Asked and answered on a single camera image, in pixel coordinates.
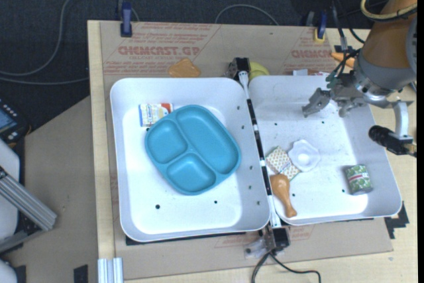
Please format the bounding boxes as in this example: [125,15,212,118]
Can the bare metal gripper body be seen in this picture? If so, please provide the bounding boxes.
[330,73,398,109]

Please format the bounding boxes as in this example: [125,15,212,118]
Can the red and white packet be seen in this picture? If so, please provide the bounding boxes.
[292,69,332,78]

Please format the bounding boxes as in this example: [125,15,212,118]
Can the white fried egg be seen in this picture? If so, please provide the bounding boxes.
[288,139,321,172]

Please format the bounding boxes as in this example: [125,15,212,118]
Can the thin black and white rod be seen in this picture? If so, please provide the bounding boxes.
[238,70,282,228]

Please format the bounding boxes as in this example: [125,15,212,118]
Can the yellow banana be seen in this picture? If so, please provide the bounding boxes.
[248,61,270,80]

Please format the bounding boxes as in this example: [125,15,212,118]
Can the green can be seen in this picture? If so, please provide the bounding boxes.
[343,164,374,196]

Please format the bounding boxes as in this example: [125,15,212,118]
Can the tan chicken drumstick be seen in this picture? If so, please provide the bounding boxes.
[269,174,298,219]

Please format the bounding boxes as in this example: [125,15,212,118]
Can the white plastic tray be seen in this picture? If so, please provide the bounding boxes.
[109,77,272,243]
[247,75,403,226]

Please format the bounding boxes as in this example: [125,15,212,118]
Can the blue divided plate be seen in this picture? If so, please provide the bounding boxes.
[144,104,242,196]

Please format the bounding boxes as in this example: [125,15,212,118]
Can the brown cardboard board, red print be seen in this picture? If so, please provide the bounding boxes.
[99,21,395,281]

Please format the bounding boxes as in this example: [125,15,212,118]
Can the orange toast slice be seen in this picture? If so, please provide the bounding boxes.
[168,58,202,78]

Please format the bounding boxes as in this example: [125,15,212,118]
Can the small white carton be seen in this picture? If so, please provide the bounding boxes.
[138,103,174,128]

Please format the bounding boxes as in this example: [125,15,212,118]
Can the black cylinder on white bracket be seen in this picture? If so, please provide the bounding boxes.
[368,99,415,156]

